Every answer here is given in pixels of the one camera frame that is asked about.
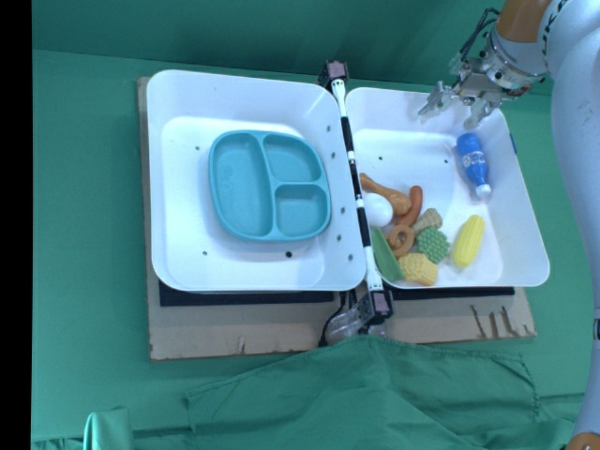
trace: white plastic tray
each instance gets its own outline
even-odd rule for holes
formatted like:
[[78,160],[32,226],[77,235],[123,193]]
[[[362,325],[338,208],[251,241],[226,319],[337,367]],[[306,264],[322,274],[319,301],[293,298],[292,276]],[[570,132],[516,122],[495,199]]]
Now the white plastic tray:
[[[438,210],[440,230],[451,243],[469,215],[484,219],[484,237],[473,263],[458,269],[446,258],[439,264],[436,287],[542,284],[548,278],[548,256],[502,113],[494,111],[474,131],[486,154],[492,188],[489,200],[481,202],[459,168],[456,153],[468,108],[455,101],[423,124],[417,112],[426,102],[427,94],[395,90],[356,88],[348,94],[358,171],[407,194],[412,185],[421,186],[423,210]],[[403,280],[390,283],[422,288]]]
[[[366,271],[337,104],[317,84],[167,70],[147,90],[152,263],[188,292],[344,291]],[[211,200],[208,158],[230,130],[306,139],[325,168],[331,218],[295,242],[226,232]]]

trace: bottle cap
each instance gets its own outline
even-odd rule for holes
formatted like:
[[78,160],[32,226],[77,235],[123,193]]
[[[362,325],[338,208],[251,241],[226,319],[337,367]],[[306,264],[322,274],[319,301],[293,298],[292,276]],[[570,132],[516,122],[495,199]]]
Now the bottle cap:
[[480,185],[475,188],[475,193],[483,200],[491,193],[491,187],[488,184]]

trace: blue bottle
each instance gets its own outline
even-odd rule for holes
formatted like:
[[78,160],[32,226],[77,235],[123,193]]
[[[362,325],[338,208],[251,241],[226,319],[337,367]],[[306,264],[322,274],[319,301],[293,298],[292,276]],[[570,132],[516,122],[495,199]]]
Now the blue bottle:
[[477,197],[485,199],[491,193],[491,187],[487,180],[488,163],[479,138],[472,132],[464,133],[457,139],[457,148],[465,173],[475,183]]

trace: robotic arm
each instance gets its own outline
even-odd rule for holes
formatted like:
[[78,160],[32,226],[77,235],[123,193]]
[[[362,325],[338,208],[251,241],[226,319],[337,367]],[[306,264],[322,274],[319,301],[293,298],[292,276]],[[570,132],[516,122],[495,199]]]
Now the robotic arm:
[[[468,56],[489,25],[485,48]],[[592,272],[594,301],[592,365],[568,450],[600,448],[600,0],[506,0],[502,12],[489,8],[451,72],[455,84],[437,83],[419,112],[422,119],[458,98],[471,107],[465,128],[474,128],[546,76],[554,81],[552,136]]]

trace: green cloth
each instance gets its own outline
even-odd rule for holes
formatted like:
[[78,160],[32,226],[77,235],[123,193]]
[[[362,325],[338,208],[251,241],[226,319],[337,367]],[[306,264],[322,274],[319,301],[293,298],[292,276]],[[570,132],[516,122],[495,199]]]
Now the green cloth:
[[361,336],[187,394],[199,447],[559,449],[573,422],[540,417],[515,355]]

